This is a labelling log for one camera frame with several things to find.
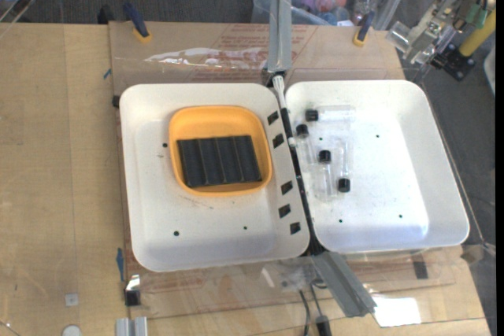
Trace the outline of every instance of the wooden table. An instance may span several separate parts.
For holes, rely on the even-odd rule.
[[[61,334],[72,323],[84,336],[113,334],[128,316],[116,262],[124,223],[110,69],[106,26],[15,24],[0,40],[0,321],[23,336]],[[469,269],[455,267],[469,317],[483,318]],[[454,290],[432,292],[433,318]],[[192,327],[187,316],[153,319],[149,334],[221,334],[225,315],[201,314]],[[250,315],[228,318],[253,333]],[[332,329],[490,334],[485,319],[379,328],[366,316],[334,320]]]

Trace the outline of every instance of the white tray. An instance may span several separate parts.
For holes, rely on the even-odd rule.
[[[308,192],[315,233],[341,253],[453,246],[469,222],[424,92],[404,80],[297,83],[287,90],[293,127],[305,110],[352,105],[351,191],[334,201]],[[331,149],[330,125],[309,124],[316,150]],[[304,175],[306,188],[313,179]]]
[[[262,122],[272,154],[273,177],[254,194],[210,198],[189,194],[172,170],[168,126],[178,109],[196,105],[238,105]],[[296,257],[309,242],[287,140],[276,97],[258,84],[142,84],[120,98],[124,168],[132,248],[152,271],[175,271]],[[281,185],[292,182],[282,194]],[[279,208],[290,205],[280,218]],[[299,231],[291,233],[291,228]]]

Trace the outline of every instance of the white round object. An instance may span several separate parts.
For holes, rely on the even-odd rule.
[[[68,325],[61,332],[61,336],[82,336],[82,333],[80,333],[80,328],[77,325]]]

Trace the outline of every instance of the yellow cylinder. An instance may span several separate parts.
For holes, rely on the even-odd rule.
[[[465,41],[460,45],[458,51],[465,57],[469,57],[474,54],[480,45],[485,42],[485,40],[490,36],[492,32],[495,31],[495,14],[497,9],[491,12],[490,16],[485,20],[484,26],[475,30]]]

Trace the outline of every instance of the black cap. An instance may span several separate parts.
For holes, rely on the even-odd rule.
[[[308,127],[305,125],[305,124],[300,124],[296,127],[296,134],[300,137],[300,138],[305,138],[306,136],[308,136]]]
[[[322,150],[318,153],[318,160],[321,163],[331,162],[331,152],[329,150]]]
[[[307,122],[318,120],[318,111],[316,109],[307,109],[305,112],[305,119]]]
[[[348,178],[340,178],[338,180],[338,191],[344,194],[350,192],[350,180]]]

